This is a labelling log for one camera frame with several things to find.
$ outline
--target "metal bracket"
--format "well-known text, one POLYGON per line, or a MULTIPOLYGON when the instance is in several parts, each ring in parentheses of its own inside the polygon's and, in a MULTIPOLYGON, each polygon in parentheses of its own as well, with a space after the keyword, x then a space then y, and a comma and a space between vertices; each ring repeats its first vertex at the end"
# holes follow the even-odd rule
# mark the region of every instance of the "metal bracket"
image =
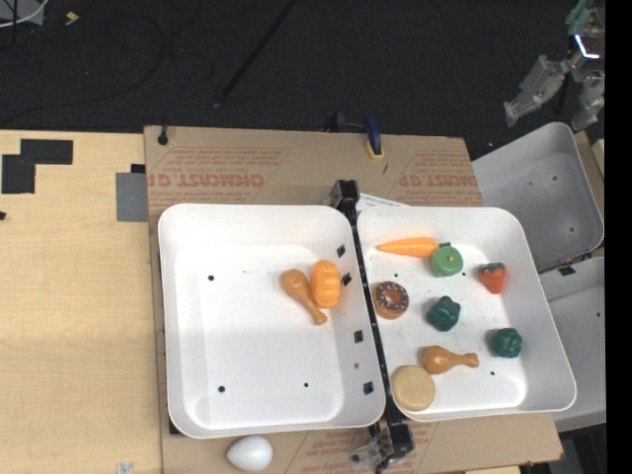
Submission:
POLYGON ((362 247, 357 232, 357 211, 356 204, 360 198, 359 187, 357 181, 339 180, 332 188, 329 198, 326 202, 329 206, 341 212, 352 226, 354 234, 355 253, 357 255, 357 263, 359 274, 364 289, 364 300, 366 302, 366 310, 371 322, 371 330, 375 341, 375 349, 379 360, 380 371, 382 375, 382 383, 386 394, 386 407, 384 416, 386 418, 387 429, 381 431, 379 424, 375 424, 370 428, 373 439, 352 452, 350 457, 353 463, 365 463, 370 465, 371 469, 375 469, 376 474, 380 474, 390 462, 403 458, 410 451, 415 449, 413 435, 408 425, 403 423, 403 416, 395 405, 393 394, 391 391, 390 379, 388 376, 388 368, 386 366, 386 358, 382 340, 377 328, 377 318, 375 309, 372 305, 371 291, 366 277, 366 266, 362 256, 362 247))

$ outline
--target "white tray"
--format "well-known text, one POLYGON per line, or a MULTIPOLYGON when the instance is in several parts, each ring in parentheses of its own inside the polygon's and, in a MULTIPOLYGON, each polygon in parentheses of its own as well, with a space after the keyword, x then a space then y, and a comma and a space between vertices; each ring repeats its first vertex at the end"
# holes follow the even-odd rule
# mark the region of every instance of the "white tray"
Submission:
POLYGON ((351 226, 319 205, 179 204, 158 226, 169 413, 210 438, 364 427, 385 406, 351 226), (339 248, 345 252, 339 257, 339 248), (351 281, 313 323, 280 275, 331 260, 351 281))
POLYGON ((483 202, 513 213, 539 272, 603 239, 603 219, 571 129, 550 122, 472 162, 483 202))
POLYGON ((389 374, 419 364, 425 347, 477 353, 480 365, 458 365, 434 375, 436 394, 424 411, 402 413, 416 421, 562 410, 576 398, 575 379, 548 307, 519 221, 496 207, 370 207, 358 218, 358 233, 371 286, 385 280, 403 285, 408 311, 398 319, 378 317, 389 374), (462 255, 462 274, 438 277, 430 259, 380 252, 391 240, 431 236, 450 242, 462 255), (492 294, 476 277, 479 266, 502 262, 505 288, 492 294), (458 323, 448 332, 425 315, 442 296, 460 303, 458 323), (522 335, 517 358, 492 355, 490 333, 516 328, 522 335))
POLYGON ((540 276, 577 379, 577 400, 553 413, 559 432, 606 422, 605 258, 590 258, 540 276))

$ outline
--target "black tape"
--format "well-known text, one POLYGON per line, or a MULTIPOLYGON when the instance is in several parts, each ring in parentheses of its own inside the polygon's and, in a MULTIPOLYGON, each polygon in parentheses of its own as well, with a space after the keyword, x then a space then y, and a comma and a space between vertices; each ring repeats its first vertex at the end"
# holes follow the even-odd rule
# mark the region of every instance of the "black tape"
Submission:
POLYGON ((2 156, 2 193, 34 194, 36 165, 71 165, 72 140, 22 139, 20 154, 2 156))

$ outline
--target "white egg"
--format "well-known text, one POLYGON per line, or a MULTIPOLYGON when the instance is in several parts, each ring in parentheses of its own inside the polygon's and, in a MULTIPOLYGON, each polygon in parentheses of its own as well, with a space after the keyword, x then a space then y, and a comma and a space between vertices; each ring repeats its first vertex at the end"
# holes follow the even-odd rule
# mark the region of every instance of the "white egg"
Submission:
POLYGON ((259 472, 273 461, 273 446, 262 435, 248 435, 233 442, 226 458, 238 469, 259 472))

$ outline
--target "toy donut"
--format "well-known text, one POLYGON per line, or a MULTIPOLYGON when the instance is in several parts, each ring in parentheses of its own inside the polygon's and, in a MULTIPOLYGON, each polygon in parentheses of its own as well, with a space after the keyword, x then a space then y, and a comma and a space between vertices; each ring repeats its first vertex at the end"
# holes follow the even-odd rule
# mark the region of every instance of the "toy donut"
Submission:
POLYGON ((394 320, 408 309, 408 291, 397 282, 387 280, 373 289, 375 312, 382 318, 394 320))

